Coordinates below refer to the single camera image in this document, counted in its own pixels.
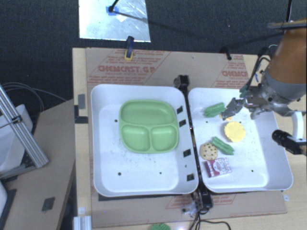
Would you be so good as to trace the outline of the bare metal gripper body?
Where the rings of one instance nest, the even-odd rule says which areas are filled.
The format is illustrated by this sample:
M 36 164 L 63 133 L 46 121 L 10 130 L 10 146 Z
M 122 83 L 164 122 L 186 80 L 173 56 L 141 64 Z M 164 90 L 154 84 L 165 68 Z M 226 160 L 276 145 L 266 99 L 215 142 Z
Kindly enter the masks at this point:
M 300 99 L 300 85 L 281 85 L 276 89 L 269 85 L 245 85 L 245 107 L 264 107 L 268 112 L 291 116 L 294 110 L 288 104 Z

